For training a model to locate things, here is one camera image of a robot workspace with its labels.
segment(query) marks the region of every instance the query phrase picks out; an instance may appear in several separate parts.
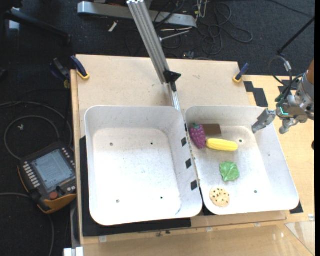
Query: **wooden board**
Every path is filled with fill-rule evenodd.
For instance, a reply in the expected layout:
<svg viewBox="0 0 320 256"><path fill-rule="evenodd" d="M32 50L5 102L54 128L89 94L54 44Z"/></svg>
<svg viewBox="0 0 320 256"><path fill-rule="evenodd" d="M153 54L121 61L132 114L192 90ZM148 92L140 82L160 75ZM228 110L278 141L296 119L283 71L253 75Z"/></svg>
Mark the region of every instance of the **wooden board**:
<svg viewBox="0 0 320 256"><path fill-rule="evenodd" d="M141 256L149 255L151 252L156 255L157 248L161 248L161 250L180 248L174 251L175 254L172 255L189 255L186 254L184 246L180 246L181 241L184 241L183 244L192 245L190 252L198 250L212 252L217 244L206 243L206 241L214 240L211 234L207 232L212 227L216 231L230 230L231 236L243 227L253 229L256 226L272 226L279 230L287 231L286 223L305 222L309 220L308 214L315 214L314 152L310 150L311 143L314 140L314 125L313 121L308 121L305 124L292 127L288 134L278 135L300 196L303 213L290 214L289 211L276 211L229 216L203 216L200 214L192 218L192 228L171 230L170 234L167 234L166 240L161 240L161 242L157 238L160 237L162 239L163 237L158 232L119 234L102 238L83 237L79 139L85 135L84 114L86 110L94 105L165 106L170 105L171 102L168 89L165 85L160 84L151 60L148 58L89 55L77 55L77 58L80 59L91 75L88 81L83 81L77 77L74 70L71 72L75 157L78 172L77 189L79 196L77 203L78 210L80 210L80 244L84 247L84 255L124 256L129 252L130 255L135 255L135 250L129 250L130 247L139 248L139 253L136 251L136 255ZM181 80L177 81L182 112L191 106L255 105L253 95L246 92L244 83L235 84L232 82L233 76L239 72L236 62L205 60L195 62L169 59L168 63L172 71L182 73ZM277 90L279 90L278 82L271 76L244 76L243 79L253 82L255 88L264 89L269 108L272 109L272 101L275 95L278 94ZM281 126L280 120L275 120L274 125L278 129ZM171 234L174 232L176 236L172 238ZM247 230L243 231L243 234L239 233L239 237L244 236L246 232ZM286 241L281 243L279 247L276 246L276 248L279 248L277 249L278 251L275 251L274 244L270 243L272 248L265 247L266 253L274 252L274 255L311 255L304 246L301 246L300 241L290 231L286 232L286 235L290 243ZM137 239L141 240L140 245L135 242ZM115 244L109 245L108 241L113 241ZM241 239L237 241L236 237L234 238L235 245L241 246L241 243L243 243Z"/></svg>

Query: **metal bracket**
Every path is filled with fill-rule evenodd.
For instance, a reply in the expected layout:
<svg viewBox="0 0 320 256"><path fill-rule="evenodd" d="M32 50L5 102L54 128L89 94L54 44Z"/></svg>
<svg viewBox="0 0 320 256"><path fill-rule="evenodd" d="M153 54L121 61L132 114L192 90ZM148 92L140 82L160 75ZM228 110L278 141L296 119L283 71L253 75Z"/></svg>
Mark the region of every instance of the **metal bracket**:
<svg viewBox="0 0 320 256"><path fill-rule="evenodd" d="M181 74L176 73L176 72L172 72L172 71L169 71L169 70L164 71L163 75L164 75L165 81L168 84L174 84L179 79L179 77L181 77Z"/></svg>
<svg viewBox="0 0 320 256"><path fill-rule="evenodd" d="M78 3L77 12L78 14L109 16L123 19L133 18L130 11L128 10L128 7L113 6L110 4L101 4L89 1L82 1ZM158 14L158 11L155 10L149 10L148 13L153 21L156 19L156 23L163 21L166 17L168 17L168 15L170 15L169 12L161 12L160 14ZM191 15L184 15L178 13L174 13L164 23L197 28L197 22L194 17L192 17Z"/></svg>

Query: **black cable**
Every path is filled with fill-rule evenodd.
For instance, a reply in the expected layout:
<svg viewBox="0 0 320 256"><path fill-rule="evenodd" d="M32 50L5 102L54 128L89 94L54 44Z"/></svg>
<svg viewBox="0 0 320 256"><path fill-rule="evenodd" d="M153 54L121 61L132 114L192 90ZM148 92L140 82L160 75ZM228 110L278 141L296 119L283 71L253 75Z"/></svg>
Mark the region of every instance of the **black cable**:
<svg viewBox="0 0 320 256"><path fill-rule="evenodd" d="M137 32L139 35L140 35L140 32L139 32L138 30L136 30L136 29L130 29L130 30L128 30L128 31L126 32L126 34L125 34L125 36L124 36L124 44L125 44L125 47L127 48L130 56L131 56L131 57L135 57L135 56L138 54L138 52L140 51L140 49L142 48L142 46L143 46L143 41L140 40L140 44L139 44L137 50L135 50L135 51L132 53L131 50L130 50L130 47L129 47L129 45L128 45L128 42L127 42L127 41L128 41L128 40L127 40L127 39L128 39L128 34L129 34L130 31Z"/></svg>
<svg viewBox="0 0 320 256"><path fill-rule="evenodd" d="M20 160L21 158L16 156L12 151L11 149L9 148L8 146L8 142L7 142L7 134L8 134L8 131L9 129L11 128L11 126L13 124L15 124L16 122L22 120L22 119L30 119L30 118L38 118L38 119L42 119L46 122L48 122L55 130L56 132L56 135L57 135L57 139L59 140L60 139L60 135L59 135L59 131L57 129L57 127L54 125L53 122L51 122L49 119L45 118L45 117L42 117L42 116L38 116L38 115L27 115L27 116L23 116L23 117L20 117L20 118L17 118L16 120L12 121L8 126L7 128L5 129L5 132L4 132L4 136L3 136L3 139L4 139L4 146L5 148L8 150L8 152L10 153L11 156L13 156L14 158Z"/></svg>
<svg viewBox="0 0 320 256"><path fill-rule="evenodd" d="M305 29L307 27L309 27L311 25L311 23L313 23L315 21L315 16L313 16L313 18L311 20L308 21L308 23L306 25L303 26L303 28L301 28L292 38L289 39L288 42L286 42L284 44L284 46L282 46L277 53L280 55L282 54L282 52L284 51L285 48L287 48L303 31L305 31Z"/></svg>
<svg viewBox="0 0 320 256"><path fill-rule="evenodd" d="M35 105L35 106L39 106L39 107L43 107L46 109L49 109L53 112L55 112L57 115L59 115L63 120L65 120L65 117L56 109L54 109L53 107L41 104L41 103L37 103L37 102L33 102L33 101L11 101L11 102L5 102L0 104L0 109L2 108L6 108L6 107L13 107L13 106L17 106L19 104L30 104L30 105ZM70 132L70 138L69 138L69 146L72 146L72 139L73 139L73 132L72 132L72 127L70 125L70 123L67 121L66 122L68 128L69 128L69 132Z"/></svg>
<svg viewBox="0 0 320 256"><path fill-rule="evenodd" d="M221 11L221 7L224 6L227 8L228 10L228 15L224 15L223 12ZM203 20L201 18L198 18L198 21L199 21L199 24L201 25L204 25L207 27L207 33L203 33L201 32L201 30L198 28L198 32L203 36L201 42L200 42L200 46L201 46L201 49L203 52L205 52L208 56L213 56L213 55L217 55L221 52L222 48L223 48L223 40L222 40L222 35L221 35L221 31L224 31L225 33L227 33L232 39L234 39L235 41L239 42L239 43L243 43L243 44L247 44L247 43L250 43L252 40L253 40L253 34L246 30L246 29L243 29L243 28L240 28L236 25L234 25L230 19L232 17L232 10L231 8L225 4L225 3L218 3L216 6L215 6L215 9L213 9L213 15L214 15L214 18L216 20L216 24L206 24L203 22ZM224 21L223 22L219 22L219 19L218 19L218 15L217 15L217 12L218 14L220 14L222 17L224 17ZM241 39L238 39L236 38L235 36L233 36L226 28L224 28L223 26L225 24L230 24L233 28L239 30L239 31L243 31L245 32L246 34L249 35L249 38L248 40L241 40ZM214 50L214 47L217 45L216 41L218 40L219 44L218 44L218 50L213 52ZM205 49L205 46L204 44L208 44L210 46L210 49L209 50L206 50Z"/></svg>
<svg viewBox="0 0 320 256"><path fill-rule="evenodd" d="M272 66L273 61L275 61L275 60L281 60L281 61L283 61L284 65L285 65L285 68L286 68L287 72L289 73L289 79L290 79L289 84L285 84L285 83L282 82L279 78L277 78L277 76L275 76L275 75L273 74L273 72L272 72L272 70L271 70L271 66ZM290 93L291 89L292 89L292 85L293 85L299 78L303 77L304 73L299 74L299 75L297 75L295 78L293 78L293 76L292 76L292 69L291 69L290 63L289 63L284 57L278 56L278 55L275 56L275 57L273 57L273 58L269 61L268 68L269 68L269 71L270 71L271 75L272 75L280 84L282 84L283 86L285 86L285 87L284 87L284 90L282 91L282 94L283 94L283 99L286 100L287 97L289 96L289 93Z"/></svg>
<svg viewBox="0 0 320 256"><path fill-rule="evenodd" d="M164 24L167 20L169 20L169 19L172 17L173 14L179 12L179 11L183 8L183 6L185 5L185 1L182 1L182 4L181 4L180 6L178 6L177 4L175 4L175 6L176 6L175 9L174 9L173 11L171 11L167 17L165 17L163 20L161 20L159 23L156 24L156 20L157 20L158 16L160 15L160 13L161 13L161 12L168 6L168 4L170 4L170 3L173 3L173 1L167 2L167 3L160 9L160 11L157 13L157 15L155 16L154 21L153 21L153 23L154 23L154 28L155 28L155 29L159 28L162 24Z"/></svg>
<svg viewBox="0 0 320 256"><path fill-rule="evenodd" d="M70 225L70 218L68 217L67 220L66 220L66 229L65 229L65 236L64 236L64 248L67 247L67 235L68 235L69 225Z"/></svg>
<svg viewBox="0 0 320 256"><path fill-rule="evenodd" d="M19 100L23 100L24 96L26 96L27 94L30 94L30 93L37 93L37 92L66 92L67 90L66 89L36 89L36 90L28 90L26 91L25 93L23 93L21 96L20 96L20 99Z"/></svg>
<svg viewBox="0 0 320 256"><path fill-rule="evenodd" d="M53 105L53 104L51 104L51 103L49 103L47 101L44 101L44 100L38 99L38 98L31 98L31 99L28 99L26 101L33 102L33 103L38 103L39 104L38 105L39 108L41 108L42 106L48 106L48 107L50 107L50 108L52 108L52 109L54 109L56 111L58 111L58 109L60 109L60 110L64 110L65 109L64 107L57 107L57 106L55 106L55 105Z"/></svg>
<svg viewBox="0 0 320 256"><path fill-rule="evenodd" d="M273 74L273 72L272 72L272 70L271 70L272 63L273 63L275 60L281 60L281 61L283 62L283 64L286 66L287 72L289 73L289 75L290 75L290 77L291 77L291 79L292 79L291 66L290 66L289 62L288 62L284 57L282 57L282 56L275 56L275 57L273 57L273 58L269 61L269 64L268 64L269 72L270 72L270 74L274 77L274 79L276 79L280 84L286 86L286 84L283 83L279 78L277 78L277 77Z"/></svg>
<svg viewBox="0 0 320 256"><path fill-rule="evenodd" d="M173 25L171 25L171 24L166 24L166 25L164 25L164 27L165 27L165 28L174 29L177 33L179 33L179 30L178 30L175 26L173 26ZM178 49L178 48L182 45L182 43L183 43L183 38L182 38L182 35L180 34L179 36L175 36L175 37L173 37L172 39L177 40L177 37L179 38L179 41L178 41L177 46L168 46L168 45L165 43L166 40L164 40L164 41L161 42L162 48L169 49L169 50Z"/></svg>
<svg viewBox="0 0 320 256"><path fill-rule="evenodd" d="M0 193L0 197L3 196L16 196L16 197L24 197L24 198L28 198L28 199L32 199L30 196L26 195L26 194L22 194L22 193ZM51 224L51 230L52 230L52 238L51 238L51 245L50 245L50 251L48 256L51 256L52 251L54 249L54 243L55 243L55 225L54 222L51 218L51 216L48 214L47 215L49 220L50 220L50 224Z"/></svg>
<svg viewBox="0 0 320 256"><path fill-rule="evenodd" d="M299 10L296 10L296 9L293 9L293 8L290 8L290 7L284 5L284 4L280 3L280 2L277 2L277 1L274 1L274 0L266 0L266 1L275 3L275 4L277 4L277 5L280 5L280 6L284 7L284 8L286 8L286 9L288 9L288 10L291 10L291 11L293 11L293 12L296 12L296 13L298 13L298 14L302 14L302 15L307 16L307 17L312 17L312 15L309 15L309 14L304 13L304 12L302 12L302 11L299 11Z"/></svg>

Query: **green lettuce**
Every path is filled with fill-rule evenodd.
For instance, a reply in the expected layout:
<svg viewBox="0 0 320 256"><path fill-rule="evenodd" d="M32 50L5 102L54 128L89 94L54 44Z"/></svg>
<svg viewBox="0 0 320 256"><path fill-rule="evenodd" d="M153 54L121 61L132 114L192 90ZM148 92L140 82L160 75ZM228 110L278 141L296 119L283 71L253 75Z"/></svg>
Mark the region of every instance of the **green lettuce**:
<svg viewBox="0 0 320 256"><path fill-rule="evenodd" d="M234 181L239 178L240 173L234 162L226 161L220 164L220 173L224 182Z"/></svg>

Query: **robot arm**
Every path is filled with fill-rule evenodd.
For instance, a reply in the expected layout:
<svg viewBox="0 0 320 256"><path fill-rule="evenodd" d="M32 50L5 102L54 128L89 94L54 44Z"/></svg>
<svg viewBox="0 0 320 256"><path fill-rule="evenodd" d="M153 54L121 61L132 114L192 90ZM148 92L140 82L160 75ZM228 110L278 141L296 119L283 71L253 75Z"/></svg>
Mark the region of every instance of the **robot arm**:
<svg viewBox="0 0 320 256"><path fill-rule="evenodd" d="M280 133L285 134L289 128L299 123L305 123L308 119L314 121L315 109L315 60L313 59L308 70L303 74L299 81L296 94L287 95L277 98L276 110L265 109L257 118L257 122L252 126L252 131L255 134L271 124L276 116L282 120Z"/></svg>

